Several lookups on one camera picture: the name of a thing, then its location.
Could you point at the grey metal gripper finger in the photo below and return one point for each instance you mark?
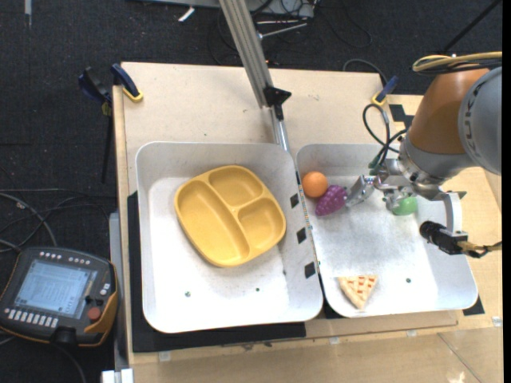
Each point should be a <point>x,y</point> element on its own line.
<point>394,200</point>
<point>360,190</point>

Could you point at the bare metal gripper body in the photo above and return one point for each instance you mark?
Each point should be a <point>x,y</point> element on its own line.
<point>403,182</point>

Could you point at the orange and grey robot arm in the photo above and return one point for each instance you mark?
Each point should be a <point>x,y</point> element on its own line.
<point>439,110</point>

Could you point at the green toy apple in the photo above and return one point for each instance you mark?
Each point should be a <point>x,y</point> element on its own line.
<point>407,206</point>

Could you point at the purple toy grapes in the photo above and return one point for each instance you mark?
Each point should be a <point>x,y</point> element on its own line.
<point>330,202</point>

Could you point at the orange toy orange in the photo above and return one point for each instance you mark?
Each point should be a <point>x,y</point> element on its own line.
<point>314,184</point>

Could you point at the white plastic tray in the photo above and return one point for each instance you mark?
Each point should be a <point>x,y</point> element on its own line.
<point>223,289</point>
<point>379,245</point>

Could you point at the toy pizza slice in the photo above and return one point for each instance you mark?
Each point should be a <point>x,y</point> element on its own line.
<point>357,289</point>

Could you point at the thin black and white rod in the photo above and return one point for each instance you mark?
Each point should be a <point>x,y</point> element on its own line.
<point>282,134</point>

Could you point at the yellow divided plate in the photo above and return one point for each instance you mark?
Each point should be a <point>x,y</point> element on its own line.
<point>223,218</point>

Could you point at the pale wood board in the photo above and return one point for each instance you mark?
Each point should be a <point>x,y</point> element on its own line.
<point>191,106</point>

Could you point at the black cylinder on white bracket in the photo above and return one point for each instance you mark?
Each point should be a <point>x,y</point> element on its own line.
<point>443,238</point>

